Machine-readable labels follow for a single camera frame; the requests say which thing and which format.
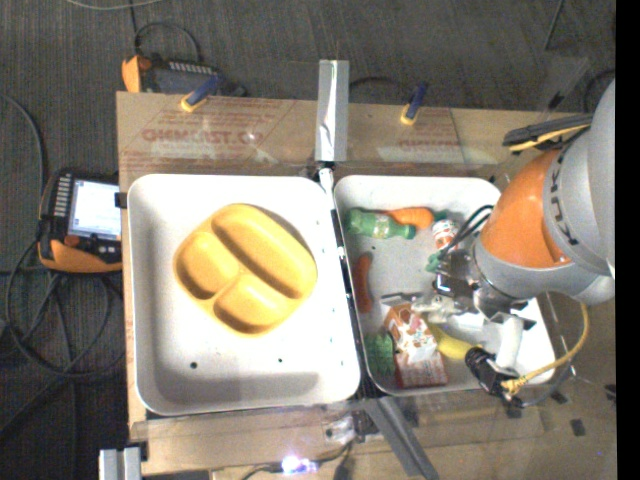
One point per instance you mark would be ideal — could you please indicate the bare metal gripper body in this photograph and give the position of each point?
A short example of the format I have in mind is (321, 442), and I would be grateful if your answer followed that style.
(457, 280)

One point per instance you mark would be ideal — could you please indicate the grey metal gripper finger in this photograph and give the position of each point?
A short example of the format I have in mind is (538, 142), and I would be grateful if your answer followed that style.
(440, 311)
(400, 299)

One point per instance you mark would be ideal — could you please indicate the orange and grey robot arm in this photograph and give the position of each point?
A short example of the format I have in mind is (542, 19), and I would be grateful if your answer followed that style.
(545, 208)

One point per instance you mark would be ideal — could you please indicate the white plastic tray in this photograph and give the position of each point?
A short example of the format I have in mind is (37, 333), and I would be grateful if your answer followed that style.
(405, 273)
(165, 368)

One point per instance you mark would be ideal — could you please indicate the orange and white carton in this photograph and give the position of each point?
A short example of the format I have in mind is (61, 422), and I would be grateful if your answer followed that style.
(407, 330)

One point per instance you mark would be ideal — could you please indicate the yellow banana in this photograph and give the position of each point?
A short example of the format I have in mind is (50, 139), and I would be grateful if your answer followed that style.
(452, 347)

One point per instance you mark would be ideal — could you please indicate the red sausage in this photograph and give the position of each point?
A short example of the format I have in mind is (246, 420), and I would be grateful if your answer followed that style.
(363, 283)

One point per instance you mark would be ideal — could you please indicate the red and white can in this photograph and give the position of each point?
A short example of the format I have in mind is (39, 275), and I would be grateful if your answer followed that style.
(444, 233)

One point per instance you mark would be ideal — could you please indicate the green broccoli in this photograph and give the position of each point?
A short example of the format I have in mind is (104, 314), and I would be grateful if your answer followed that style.
(380, 355)

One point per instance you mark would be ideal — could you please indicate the red and white packet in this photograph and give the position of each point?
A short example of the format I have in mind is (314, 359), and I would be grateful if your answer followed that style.
(420, 372)

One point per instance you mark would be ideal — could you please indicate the green plastic bottle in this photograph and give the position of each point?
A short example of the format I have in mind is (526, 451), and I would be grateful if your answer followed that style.
(375, 224)

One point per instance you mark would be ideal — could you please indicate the orange carrot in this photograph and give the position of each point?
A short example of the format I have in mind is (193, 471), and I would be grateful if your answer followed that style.
(412, 215)

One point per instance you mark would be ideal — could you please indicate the yellow divided plate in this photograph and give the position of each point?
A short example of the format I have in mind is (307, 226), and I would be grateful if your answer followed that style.
(250, 268)

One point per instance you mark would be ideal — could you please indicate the brown cardboard board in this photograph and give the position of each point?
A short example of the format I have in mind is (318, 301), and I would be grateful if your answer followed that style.
(220, 138)

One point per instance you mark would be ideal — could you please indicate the black cylinder on white bracket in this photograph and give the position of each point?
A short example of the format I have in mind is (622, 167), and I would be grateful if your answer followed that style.
(507, 340)

